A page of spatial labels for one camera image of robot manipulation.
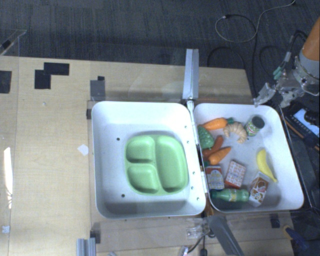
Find green bottle with yellow label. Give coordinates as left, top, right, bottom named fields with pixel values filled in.
left=209, top=187, right=251, bottom=204

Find green can with black lid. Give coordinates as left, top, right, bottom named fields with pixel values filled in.
left=244, top=115, right=266, bottom=138

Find white plastic tray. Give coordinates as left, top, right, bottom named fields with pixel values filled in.
left=193, top=102, right=305, bottom=214
left=91, top=100, right=207, bottom=220

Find orange sausage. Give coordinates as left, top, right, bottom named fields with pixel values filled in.
left=201, top=135, right=225, bottom=159

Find beige croissant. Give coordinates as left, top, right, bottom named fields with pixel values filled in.
left=222, top=121, right=249, bottom=144

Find green grapes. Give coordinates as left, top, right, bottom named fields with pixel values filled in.
left=197, top=125, right=216, bottom=150

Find brown and white carton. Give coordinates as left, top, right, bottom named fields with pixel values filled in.
left=247, top=171, right=270, bottom=209

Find orange patterned carton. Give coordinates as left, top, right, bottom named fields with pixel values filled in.
left=223, top=159, right=247, bottom=190

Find yellow banana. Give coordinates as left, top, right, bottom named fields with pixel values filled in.
left=256, top=148, right=279, bottom=184

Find orange carrot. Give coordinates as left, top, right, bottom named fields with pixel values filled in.
left=201, top=117, right=235, bottom=132
left=203, top=146, right=232, bottom=168

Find orange and blue carton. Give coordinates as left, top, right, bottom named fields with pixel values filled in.
left=204, top=164, right=226, bottom=192

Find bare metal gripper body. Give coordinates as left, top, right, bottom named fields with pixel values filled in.
left=274, top=70, right=320, bottom=108

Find green divided plate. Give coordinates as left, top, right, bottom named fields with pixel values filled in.
left=124, top=134, right=190, bottom=196

